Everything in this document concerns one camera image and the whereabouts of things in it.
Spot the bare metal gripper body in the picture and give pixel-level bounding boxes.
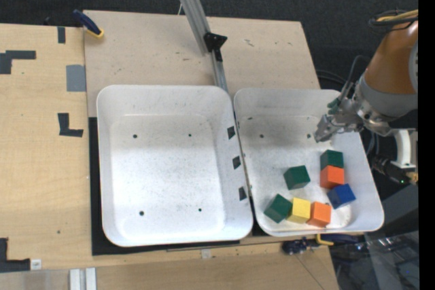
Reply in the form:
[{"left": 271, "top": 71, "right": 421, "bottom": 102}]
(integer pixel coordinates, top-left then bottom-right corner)
[{"left": 326, "top": 90, "right": 392, "bottom": 138}]

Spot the green cube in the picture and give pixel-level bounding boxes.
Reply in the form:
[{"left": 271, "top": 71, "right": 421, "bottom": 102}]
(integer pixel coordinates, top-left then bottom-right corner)
[
  {"left": 319, "top": 149, "right": 345, "bottom": 171},
  {"left": 283, "top": 164, "right": 311, "bottom": 191},
  {"left": 263, "top": 193, "right": 294, "bottom": 224}
]

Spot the white plastic tray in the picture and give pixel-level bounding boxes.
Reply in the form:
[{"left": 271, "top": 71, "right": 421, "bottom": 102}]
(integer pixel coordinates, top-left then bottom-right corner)
[
  {"left": 96, "top": 84, "right": 255, "bottom": 248},
  {"left": 232, "top": 87, "right": 386, "bottom": 238}
]

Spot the orange cube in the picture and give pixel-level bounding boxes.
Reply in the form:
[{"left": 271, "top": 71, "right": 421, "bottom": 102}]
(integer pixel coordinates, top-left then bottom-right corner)
[
  {"left": 307, "top": 201, "right": 332, "bottom": 228},
  {"left": 319, "top": 165, "right": 346, "bottom": 190}
]

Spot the blue cube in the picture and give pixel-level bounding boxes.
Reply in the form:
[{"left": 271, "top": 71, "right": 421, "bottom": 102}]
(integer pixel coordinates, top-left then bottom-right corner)
[{"left": 326, "top": 183, "right": 357, "bottom": 210}]

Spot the yellow cube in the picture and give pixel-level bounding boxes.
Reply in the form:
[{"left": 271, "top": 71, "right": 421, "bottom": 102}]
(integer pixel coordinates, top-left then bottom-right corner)
[{"left": 286, "top": 196, "right": 312, "bottom": 225}]

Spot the pale wood board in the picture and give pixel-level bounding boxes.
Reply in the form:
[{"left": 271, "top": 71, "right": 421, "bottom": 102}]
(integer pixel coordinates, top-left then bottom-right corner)
[{"left": 82, "top": 9, "right": 332, "bottom": 269}]

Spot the black cylinder on white bracket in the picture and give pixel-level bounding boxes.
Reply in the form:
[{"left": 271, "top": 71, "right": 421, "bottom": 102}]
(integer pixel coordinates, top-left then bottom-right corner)
[{"left": 371, "top": 128, "right": 419, "bottom": 185}]

